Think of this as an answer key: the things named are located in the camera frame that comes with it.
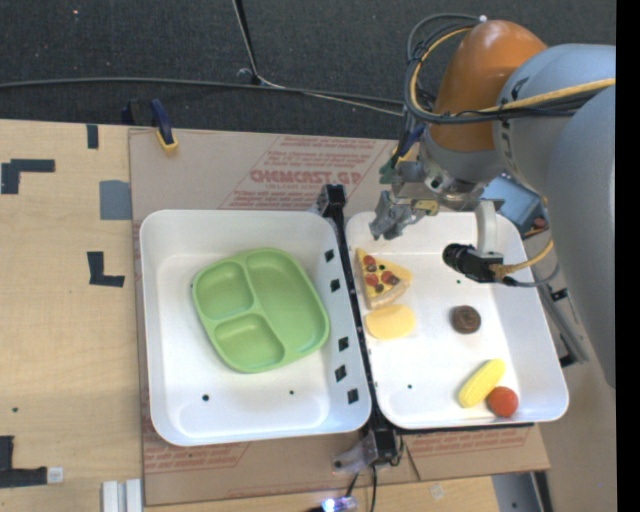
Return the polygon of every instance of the yellow corn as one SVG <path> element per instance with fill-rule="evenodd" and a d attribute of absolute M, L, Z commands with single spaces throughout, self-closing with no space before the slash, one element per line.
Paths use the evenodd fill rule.
<path fill-rule="evenodd" d="M 484 363 L 462 386 L 458 393 L 460 405 L 473 407 L 482 402 L 496 387 L 504 371 L 505 364 L 502 359 L 491 359 Z"/>

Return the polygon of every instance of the pizza slice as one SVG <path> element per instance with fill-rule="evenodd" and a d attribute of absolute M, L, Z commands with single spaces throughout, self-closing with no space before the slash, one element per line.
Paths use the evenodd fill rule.
<path fill-rule="evenodd" d="M 356 249 L 362 294 L 369 309 L 391 304 L 409 288 L 411 272 L 406 268 Z"/>

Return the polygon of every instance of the green plate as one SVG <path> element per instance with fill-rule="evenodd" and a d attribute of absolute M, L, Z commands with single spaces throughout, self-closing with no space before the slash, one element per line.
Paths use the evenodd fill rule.
<path fill-rule="evenodd" d="M 239 372 L 279 368 L 329 336 L 329 316 L 313 283 L 279 249 L 244 251 L 203 268 L 192 295 L 209 340 Z"/>

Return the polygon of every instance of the wooden table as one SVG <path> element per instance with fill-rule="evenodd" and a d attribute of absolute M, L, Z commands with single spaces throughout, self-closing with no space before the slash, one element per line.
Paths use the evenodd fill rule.
<path fill-rule="evenodd" d="M 0 510 L 100 510 L 101 483 L 142 478 L 140 394 L 130 220 L 103 221 L 99 183 L 129 181 L 128 128 L 0 121 L 0 161 L 54 159 L 0 195 L 0 435 L 13 467 L 59 466 L 59 484 L 0 489 Z M 123 287 L 89 284 L 87 252 L 104 252 Z M 382 486 L 376 511 L 498 511 L 490 477 Z M 371 489 L 356 490 L 367 507 Z M 162 512 L 301 512 L 326 493 L 248 498 Z"/>

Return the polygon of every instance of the black cable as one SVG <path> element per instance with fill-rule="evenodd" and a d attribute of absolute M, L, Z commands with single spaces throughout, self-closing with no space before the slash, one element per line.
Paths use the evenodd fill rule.
<path fill-rule="evenodd" d="M 396 164 L 398 163 L 398 160 L 402 156 L 402 148 L 404 148 L 404 146 L 406 145 L 410 135 L 411 133 L 409 132 L 409 130 L 405 130 L 402 132 L 402 135 L 400 136 L 400 140 L 398 141 L 398 145 L 396 146 L 396 150 L 393 152 L 393 155 L 391 156 L 391 167 L 393 169 L 395 169 Z"/>
<path fill-rule="evenodd" d="M 376 471 L 376 467 L 375 465 L 371 466 L 371 472 L 373 474 L 373 492 L 371 494 L 371 508 L 369 509 L 369 512 L 373 512 L 373 509 L 376 506 L 376 491 L 378 489 L 378 472 Z"/>
<path fill-rule="evenodd" d="M 428 53 L 434 45 L 443 41 L 447 36 L 453 36 L 459 31 L 468 31 L 481 23 L 448 23 L 433 32 L 425 41 L 416 46 L 404 80 L 404 100 L 407 110 L 418 120 L 432 124 L 469 124 L 491 121 L 505 121 L 519 117 L 534 116 L 569 116 L 580 108 L 586 101 L 598 94 L 602 89 L 595 91 L 581 91 L 564 97 L 540 101 L 533 107 L 514 107 L 494 109 L 492 111 L 465 111 L 456 113 L 434 114 L 430 107 L 423 108 L 418 102 L 417 73 L 426 61 Z"/>
<path fill-rule="evenodd" d="M 435 14 L 433 16 L 428 16 L 420 20 L 418 23 L 416 23 L 416 25 L 414 25 L 414 27 L 411 29 L 411 32 L 409 33 L 409 37 L 407 39 L 407 59 L 411 59 L 413 51 L 415 50 L 415 47 L 413 46 L 413 38 L 415 37 L 416 32 L 418 32 L 418 30 L 420 30 L 422 27 L 424 27 L 427 23 L 431 21 L 445 19 L 445 18 L 479 20 L 479 21 L 482 20 L 480 16 L 472 16 L 470 14 L 459 14 L 459 13 L 450 13 L 450 12 Z"/>
<path fill-rule="evenodd" d="M 247 53 L 249 54 L 249 62 L 251 63 L 252 70 L 252 83 L 253 85 L 260 84 L 262 78 L 258 74 L 258 65 L 256 64 L 256 56 L 253 50 L 253 43 L 251 42 L 251 35 L 249 34 L 249 24 L 247 23 L 247 16 L 244 12 L 244 4 L 242 0 L 233 0 L 233 9 L 236 13 L 236 18 L 240 24 L 240 31 L 242 32 L 242 38 L 244 39 Z"/>
<path fill-rule="evenodd" d="M 395 460 L 391 461 L 391 466 L 399 466 L 400 465 L 400 461 L 402 461 L 402 456 L 404 455 L 404 450 L 405 450 L 405 444 L 404 444 L 404 439 L 400 436 L 400 447 L 398 448 L 398 455 L 396 457 Z"/>
<path fill-rule="evenodd" d="M 18 89 L 28 87 L 44 87 L 44 86 L 56 86 L 56 85 L 87 85 L 96 83 L 140 83 L 140 84 L 156 84 L 156 85 L 184 85 L 190 87 L 218 87 L 224 89 L 246 89 L 246 90 L 259 90 L 259 91 L 271 91 L 281 92 L 289 94 L 317 94 L 323 96 L 334 96 L 336 98 L 354 99 L 360 101 L 369 101 L 372 103 L 381 103 L 387 105 L 399 105 L 403 106 L 404 103 L 400 100 L 392 100 L 388 98 L 379 98 L 375 96 L 367 96 L 363 94 L 351 94 L 346 92 L 334 92 L 334 91 L 322 91 L 314 89 L 303 89 L 296 87 L 265 87 L 261 85 L 249 85 L 249 84 L 237 84 L 237 83 L 225 83 L 214 82 L 208 80 L 183 80 L 179 78 L 156 78 L 156 77 L 128 77 L 128 76 L 115 76 L 115 77 L 86 77 L 86 78 L 51 78 L 45 80 L 26 80 L 21 82 L 5 82 L 0 83 L 0 90 L 6 89 Z"/>
<path fill-rule="evenodd" d="M 502 283 L 507 286 L 515 286 L 519 288 L 535 288 L 537 286 L 542 286 L 549 283 L 550 281 L 553 281 L 558 276 L 559 273 L 560 273 L 560 265 L 556 265 L 556 267 L 553 269 L 553 272 L 551 272 L 551 274 L 545 277 L 544 279 L 533 281 L 531 283 L 526 283 L 526 282 L 523 283 L 520 281 L 516 281 L 513 277 L 506 276 L 505 278 L 502 279 Z"/>
<path fill-rule="evenodd" d="M 358 471 L 355 476 L 353 477 L 353 480 L 351 480 L 351 483 L 349 484 L 349 487 L 347 487 L 347 492 L 345 493 L 345 496 L 351 496 L 351 493 L 353 493 L 353 488 L 356 485 L 356 480 L 358 479 L 358 475 L 360 474 L 360 471 Z"/>
<path fill-rule="evenodd" d="M 425 106 L 427 110 L 431 110 L 433 108 L 433 104 L 436 101 L 434 94 L 422 88 L 417 88 L 416 96 L 420 100 L 421 105 Z"/>

